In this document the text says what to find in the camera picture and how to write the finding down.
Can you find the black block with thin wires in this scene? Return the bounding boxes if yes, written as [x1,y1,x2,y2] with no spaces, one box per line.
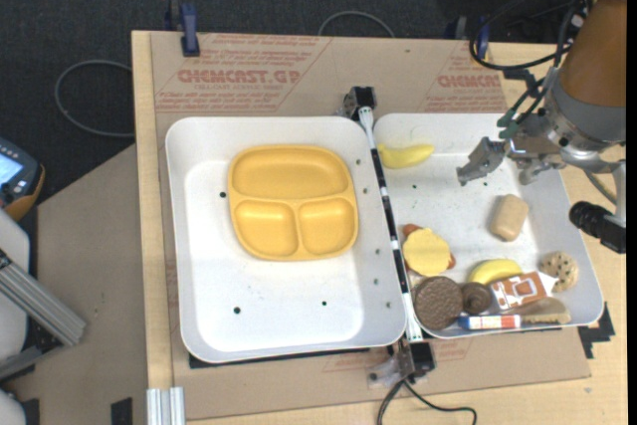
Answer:
[341,86,378,118]
[392,340,438,383]

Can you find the tan bread slice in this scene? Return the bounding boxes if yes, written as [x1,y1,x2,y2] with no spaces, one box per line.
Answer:
[516,297,573,326]

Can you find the brown cardboard board red print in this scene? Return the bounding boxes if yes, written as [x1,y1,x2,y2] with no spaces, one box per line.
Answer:
[148,31,593,420]

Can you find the yellow divided plate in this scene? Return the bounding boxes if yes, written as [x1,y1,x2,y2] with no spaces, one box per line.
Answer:
[226,143,360,263]

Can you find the beige bread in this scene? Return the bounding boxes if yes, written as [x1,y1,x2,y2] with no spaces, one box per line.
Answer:
[488,193,531,244]

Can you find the brown swirl chocolate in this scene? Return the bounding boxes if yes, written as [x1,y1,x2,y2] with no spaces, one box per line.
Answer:
[460,281,495,317]

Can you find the orange and white carton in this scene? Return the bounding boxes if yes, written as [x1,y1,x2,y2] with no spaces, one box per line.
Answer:
[489,270,557,314]

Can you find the white plastic tray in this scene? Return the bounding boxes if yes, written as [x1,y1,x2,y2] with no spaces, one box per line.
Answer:
[164,114,409,365]
[371,111,605,340]

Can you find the chocolate chip biscuit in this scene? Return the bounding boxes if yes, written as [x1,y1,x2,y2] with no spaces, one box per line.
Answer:
[538,251,580,294]

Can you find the yellow banana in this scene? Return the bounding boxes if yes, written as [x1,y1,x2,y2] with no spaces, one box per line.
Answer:
[375,141,436,170]
[466,258,525,287]

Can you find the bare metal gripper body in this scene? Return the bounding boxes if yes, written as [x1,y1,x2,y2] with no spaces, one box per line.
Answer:
[506,111,626,175]

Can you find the brown round biscuit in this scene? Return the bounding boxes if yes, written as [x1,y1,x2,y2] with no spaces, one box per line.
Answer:
[411,276,465,331]

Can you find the thin black and white rod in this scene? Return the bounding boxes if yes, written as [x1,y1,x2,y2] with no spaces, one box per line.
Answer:
[358,106,424,343]

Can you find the black cylinder on white bracket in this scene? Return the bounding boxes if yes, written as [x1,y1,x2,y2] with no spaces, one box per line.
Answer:
[568,160,627,256]

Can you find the yellow round slice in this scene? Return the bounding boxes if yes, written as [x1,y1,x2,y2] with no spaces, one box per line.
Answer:
[401,227,452,278]

